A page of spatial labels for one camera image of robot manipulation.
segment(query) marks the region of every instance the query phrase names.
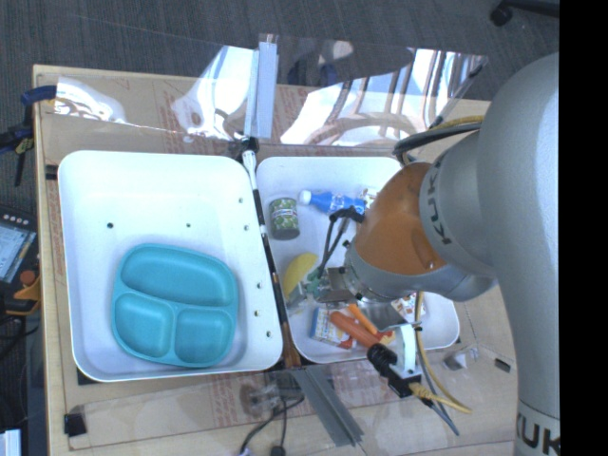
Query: green can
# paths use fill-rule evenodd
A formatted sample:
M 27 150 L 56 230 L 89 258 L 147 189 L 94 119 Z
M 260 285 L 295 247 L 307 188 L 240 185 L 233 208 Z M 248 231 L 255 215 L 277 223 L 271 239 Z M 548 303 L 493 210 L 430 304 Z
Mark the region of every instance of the green can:
M 293 198 L 279 198 L 270 203 L 270 229 L 274 238 L 292 239 L 300 234 L 296 205 Z

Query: teal plate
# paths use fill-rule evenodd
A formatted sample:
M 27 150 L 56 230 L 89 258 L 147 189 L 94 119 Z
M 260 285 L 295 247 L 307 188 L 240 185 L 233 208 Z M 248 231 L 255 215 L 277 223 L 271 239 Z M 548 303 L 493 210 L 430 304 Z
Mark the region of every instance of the teal plate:
M 112 331 L 140 358 L 206 368 L 232 348 L 238 285 L 219 259 L 145 243 L 121 260 L 112 293 Z

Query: blue clamp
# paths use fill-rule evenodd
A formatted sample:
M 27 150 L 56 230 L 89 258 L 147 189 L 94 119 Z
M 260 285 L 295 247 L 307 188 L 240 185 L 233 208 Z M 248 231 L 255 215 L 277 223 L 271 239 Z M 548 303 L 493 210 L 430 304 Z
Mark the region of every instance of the blue clamp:
M 26 152 L 33 148 L 32 107 L 35 103 L 52 100 L 57 95 L 57 86 L 38 86 L 21 95 L 21 103 L 26 108 L 24 119 L 18 125 L 10 126 L 9 130 L 0 134 L 0 155 L 13 151 L 18 156 L 15 187 L 21 184 L 23 168 L 26 163 Z

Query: water bottle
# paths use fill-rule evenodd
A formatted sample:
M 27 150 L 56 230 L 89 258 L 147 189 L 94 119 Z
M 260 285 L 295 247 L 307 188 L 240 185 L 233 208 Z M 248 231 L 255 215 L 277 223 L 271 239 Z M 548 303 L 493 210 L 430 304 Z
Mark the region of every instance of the water bottle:
M 349 198 L 343 194 L 334 194 L 326 191 L 324 193 L 313 193 L 307 189 L 300 192 L 298 201 L 300 204 L 312 204 L 317 209 L 330 215 L 340 209 L 347 209 L 354 206 L 360 215 L 365 212 L 365 202 L 362 199 Z

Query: gray carpet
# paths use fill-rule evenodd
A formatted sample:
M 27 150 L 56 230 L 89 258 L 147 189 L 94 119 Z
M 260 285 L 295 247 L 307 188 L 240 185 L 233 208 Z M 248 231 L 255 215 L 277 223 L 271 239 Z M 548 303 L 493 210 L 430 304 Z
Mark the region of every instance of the gray carpet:
M 491 100 L 560 48 L 558 19 L 515 10 L 495 27 L 488 15 L 501 0 L 0 1 L 0 131 L 21 122 L 35 63 L 198 76 L 210 58 L 201 41 L 254 48 L 271 32 L 483 54 L 489 64 L 465 97 Z M 15 154 L 0 156 L 0 204 L 35 213 L 33 155 L 18 188 L 15 167 Z M 0 393 L 14 392 L 24 360 L 0 366 Z

